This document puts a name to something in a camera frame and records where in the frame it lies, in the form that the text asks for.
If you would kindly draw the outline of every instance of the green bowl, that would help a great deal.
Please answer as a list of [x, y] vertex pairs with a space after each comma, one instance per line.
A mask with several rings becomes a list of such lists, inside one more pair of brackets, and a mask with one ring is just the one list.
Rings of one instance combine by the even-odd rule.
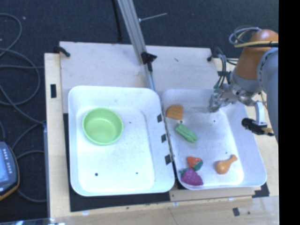
[[85, 114], [82, 128], [91, 142], [98, 145], [109, 145], [121, 137], [123, 121], [116, 112], [100, 107]]

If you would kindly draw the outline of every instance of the black floor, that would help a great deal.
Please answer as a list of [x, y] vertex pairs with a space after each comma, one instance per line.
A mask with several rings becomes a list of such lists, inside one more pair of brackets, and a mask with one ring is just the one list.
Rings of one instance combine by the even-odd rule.
[[[141, 23], [147, 45], [212, 50], [218, 46], [227, 57], [239, 57], [241, 50], [228, 43], [236, 27], [253, 25], [278, 32], [279, 0], [134, 0], [134, 3], [140, 18], [167, 13]], [[122, 43], [130, 44], [119, 9], [118, 13]], [[13, 51], [2, 54], [18, 37], [18, 21], [22, 34], [10, 48]], [[52, 53], [60, 41], [115, 43], [118, 36], [112, 0], [0, 0], [0, 86], [6, 92], [5, 95], [0, 90], [0, 121], [5, 131], [4, 137], [0, 130], [0, 141], [13, 146], [17, 157], [44, 149], [44, 70], [6, 65], [42, 67], [44, 53]], [[14, 192], [0, 202], [0, 222], [47, 217], [46, 203], [42, 202], [46, 198], [44, 154], [31, 153], [18, 163], [20, 191], [38, 202]]]

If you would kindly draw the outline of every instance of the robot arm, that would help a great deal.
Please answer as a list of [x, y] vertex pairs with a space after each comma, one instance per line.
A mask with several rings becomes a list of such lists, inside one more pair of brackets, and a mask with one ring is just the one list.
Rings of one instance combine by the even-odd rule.
[[231, 74], [230, 84], [223, 84], [211, 96], [209, 110], [217, 111], [220, 107], [237, 101], [255, 106], [256, 121], [244, 119], [242, 125], [256, 134], [270, 134], [264, 122], [261, 102], [252, 97], [262, 90], [267, 94], [267, 109], [274, 135], [278, 142], [278, 34], [271, 30], [255, 28], [252, 37], [244, 42], [231, 42], [235, 47], [244, 47], [238, 63]]

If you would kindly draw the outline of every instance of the table surface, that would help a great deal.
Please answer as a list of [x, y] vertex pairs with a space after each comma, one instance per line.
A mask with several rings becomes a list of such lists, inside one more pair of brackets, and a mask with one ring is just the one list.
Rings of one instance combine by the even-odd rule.
[[[220, 70], [219, 59], [214, 59]], [[51, 97], [51, 85], [56, 85], [56, 97]], [[45, 54], [45, 87], [48, 130], [49, 212], [53, 223], [72, 224], [279, 224], [278, 144], [275, 137], [257, 136], [255, 139], [266, 171], [270, 196], [252, 198], [256, 188], [226, 189], [222, 191], [171, 190], [173, 199], [158, 204], [120, 206], [89, 211], [71, 212], [69, 204], [68, 171], [63, 123], [60, 54]], [[255, 109], [246, 108], [255, 119]], [[266, 122], [270, 124], [266, 111]]]

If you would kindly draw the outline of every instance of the device screen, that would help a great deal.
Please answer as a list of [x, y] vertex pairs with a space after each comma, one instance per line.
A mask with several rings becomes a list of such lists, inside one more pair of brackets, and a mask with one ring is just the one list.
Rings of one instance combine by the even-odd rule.
[[7, 180], [8, 180], [8, 173], [6, 170], [2, 151], [0, 150], [0, 182], [5, 182]]

